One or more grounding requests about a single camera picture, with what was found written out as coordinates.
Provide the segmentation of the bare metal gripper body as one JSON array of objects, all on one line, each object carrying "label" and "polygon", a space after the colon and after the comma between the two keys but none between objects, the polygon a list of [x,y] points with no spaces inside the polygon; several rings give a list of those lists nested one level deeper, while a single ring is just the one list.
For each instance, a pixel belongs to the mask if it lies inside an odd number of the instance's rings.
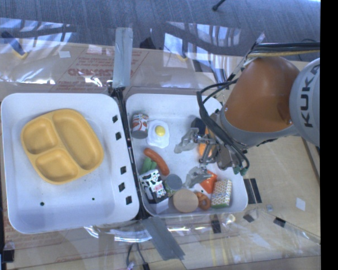
[{"label": "bare metal gripper body", "polygon": [[234,171],[242,170],[242,160],[232,148],[220,142],[220,140],[205,134],[198,139],[199,163],[202,165],[216,163],[218,168],[226,170],[233,168]]}]

